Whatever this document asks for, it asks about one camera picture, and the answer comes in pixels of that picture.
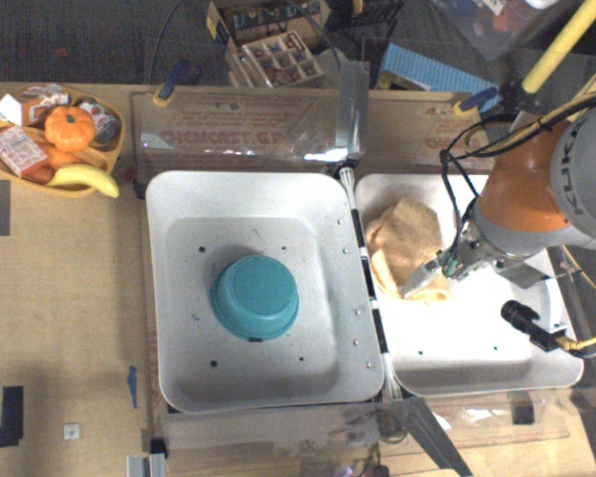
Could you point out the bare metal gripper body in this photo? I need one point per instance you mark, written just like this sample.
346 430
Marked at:
469 256

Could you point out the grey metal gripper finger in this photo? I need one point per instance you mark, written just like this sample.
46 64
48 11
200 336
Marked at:
419 278

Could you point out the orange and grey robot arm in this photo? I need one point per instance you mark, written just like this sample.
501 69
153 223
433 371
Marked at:
521 192

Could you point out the tan cloth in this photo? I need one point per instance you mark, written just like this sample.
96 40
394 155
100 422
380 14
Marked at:
402 236

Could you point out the thin black and white rod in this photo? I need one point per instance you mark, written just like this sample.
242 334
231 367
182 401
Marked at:
362 246

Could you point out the white plastic tray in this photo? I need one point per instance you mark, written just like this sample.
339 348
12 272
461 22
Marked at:
278 197
467 336

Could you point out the teal bowl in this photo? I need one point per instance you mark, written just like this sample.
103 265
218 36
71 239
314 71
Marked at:
255 298

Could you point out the brown cardboard board red print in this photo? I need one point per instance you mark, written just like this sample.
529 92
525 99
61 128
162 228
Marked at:
228 127

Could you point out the orange divided plate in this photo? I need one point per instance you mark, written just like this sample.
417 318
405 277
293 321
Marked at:
104 159

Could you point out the yellow banana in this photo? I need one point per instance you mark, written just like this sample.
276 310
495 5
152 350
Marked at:
87 176

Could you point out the small can with strawberry print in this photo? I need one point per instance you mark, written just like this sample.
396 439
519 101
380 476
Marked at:
102 119

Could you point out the orange toy pumpkin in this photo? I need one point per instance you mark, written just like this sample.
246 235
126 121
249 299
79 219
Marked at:
69 127

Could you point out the orange carrot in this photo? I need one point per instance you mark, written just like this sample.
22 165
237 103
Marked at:
54 162

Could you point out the red and white carton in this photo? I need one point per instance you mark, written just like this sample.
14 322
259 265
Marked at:
17 149

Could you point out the black cylinder on white bracket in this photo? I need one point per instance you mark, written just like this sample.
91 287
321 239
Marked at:
526 318

